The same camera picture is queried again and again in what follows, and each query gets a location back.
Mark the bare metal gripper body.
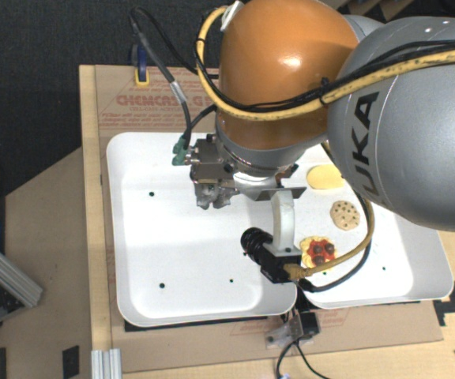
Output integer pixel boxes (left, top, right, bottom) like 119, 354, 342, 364
190, 134, 288, 201

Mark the white plastic tray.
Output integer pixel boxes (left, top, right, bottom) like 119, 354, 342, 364
105, 131, 298, 328
292, 144, 455, 310

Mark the brown cardboard board red print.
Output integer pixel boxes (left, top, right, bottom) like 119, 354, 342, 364
94, 64, 445, 373

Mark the yellow round biscuit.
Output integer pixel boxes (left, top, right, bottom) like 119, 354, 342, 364
306, 163, 347, 190

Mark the yellow and red pizza slice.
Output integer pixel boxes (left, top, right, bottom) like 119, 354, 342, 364
299, 235, 338, 270

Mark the beige chocolate chip cookie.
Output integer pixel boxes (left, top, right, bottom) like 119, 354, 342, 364
329, 200, 362, 232

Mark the black cylinder on white bracket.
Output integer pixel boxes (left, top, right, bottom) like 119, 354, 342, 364
239, 189, 304, 285

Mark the black block with thin wires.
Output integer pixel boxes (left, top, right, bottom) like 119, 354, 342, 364
300, 312, 322, 338

